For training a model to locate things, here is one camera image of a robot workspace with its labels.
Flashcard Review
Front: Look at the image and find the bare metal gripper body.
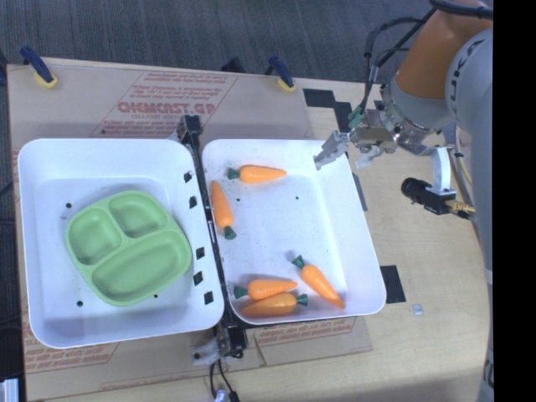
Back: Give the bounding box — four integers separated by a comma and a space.
348, 98, 454, 157

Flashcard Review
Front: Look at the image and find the orange toy carrot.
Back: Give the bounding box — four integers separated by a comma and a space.
291, 255, 346, 310
240, 292, 309, 319
227, 164, 288, 184
233, 279, 299, 302
209, 180, 238, 240

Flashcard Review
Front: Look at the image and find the white plastic tray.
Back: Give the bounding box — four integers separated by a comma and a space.
201, 138, 387, 326
17, 137, 225, 350

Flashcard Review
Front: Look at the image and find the thin black and white rod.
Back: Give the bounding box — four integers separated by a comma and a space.
190, 140, 230, 330

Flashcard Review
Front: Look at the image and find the brown cardboard board red print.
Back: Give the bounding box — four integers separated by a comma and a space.
5, 56, 374, 402

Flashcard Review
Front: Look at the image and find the green divided plate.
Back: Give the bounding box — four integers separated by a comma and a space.
64, 189, 193, 307

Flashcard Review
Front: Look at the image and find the black cylinder on white bracket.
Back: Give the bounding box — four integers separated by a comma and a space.
400, 145, 458, 216

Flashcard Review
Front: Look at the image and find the black block with thin wires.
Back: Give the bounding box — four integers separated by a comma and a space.
177, 114, 204, 142
215, 325, 250, 357

